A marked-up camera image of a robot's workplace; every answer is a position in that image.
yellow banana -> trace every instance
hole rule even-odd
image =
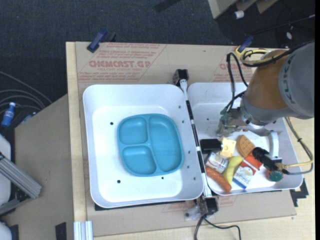
[[[228,166],[223,172],[223,177],[231,184],[232,179],[235,174],[235,169],[241,164],[241,162],[244,160],[241,156],[232,156],[229,159]]]

waffle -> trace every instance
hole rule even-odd
[[[255,145],[245,135],[241,135],[236,142],[236,147],[239,153],[246,158],[254,150]]]

toy sausage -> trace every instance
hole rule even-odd
[[[211,179],[213,179],[225,191],[227,191],[227,192],[231,191],[231,185],[229,184],[229,182],[215,169],[212,169],[212,168],[206,166],[205,172],[206,172],[207,176],[209,176]]]

blue plate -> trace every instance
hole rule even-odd
[[[124,167],[136,176],[173,173],[184,161],[174,121],[163,114],[139,114],[123,119],[117,141]]]

blue marker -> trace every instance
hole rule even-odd
[[[15,106],[16,106],[16,103],[10,102],[9,108],[4,112],[3,120],[1,122],[1,126],[3,128],[6,128],[11,124],[15,116]]]

